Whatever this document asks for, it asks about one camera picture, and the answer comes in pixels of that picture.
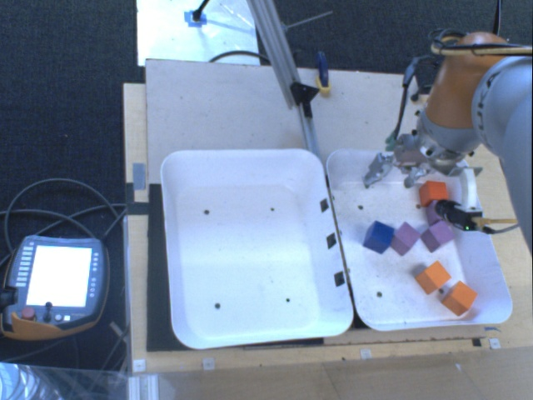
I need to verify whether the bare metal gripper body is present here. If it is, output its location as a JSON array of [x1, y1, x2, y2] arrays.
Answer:
[[393, 133, 470, 177]]

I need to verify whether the orange cube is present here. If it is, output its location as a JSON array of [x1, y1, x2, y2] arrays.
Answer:
[[441, 280, 479, 318], [418, 180, 450, 208], [414, 260, 452, 296]]

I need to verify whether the purple cube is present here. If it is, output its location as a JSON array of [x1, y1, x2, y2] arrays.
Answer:
[[420, 220, 456, 253], [390, 222, 422, 257], [425, 200, 446, 227]]

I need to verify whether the blue cube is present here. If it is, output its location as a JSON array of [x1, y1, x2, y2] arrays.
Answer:
[[362, 220, 396, 254]]

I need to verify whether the thin black rod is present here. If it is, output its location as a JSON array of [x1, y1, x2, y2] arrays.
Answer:
[[324, 168, 355, 308]]

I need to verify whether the white plastic tray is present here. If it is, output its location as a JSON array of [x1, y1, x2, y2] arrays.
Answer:
[[326, 147, 514, 333], [160, 147, 356, 351]]

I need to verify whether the pale flat board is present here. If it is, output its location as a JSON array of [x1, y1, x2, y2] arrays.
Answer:
[[144, 58, 432, 185]]

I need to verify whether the black cylinder on white bracket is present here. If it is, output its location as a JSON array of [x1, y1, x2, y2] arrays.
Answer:
[[435, 167, 485, 233]]

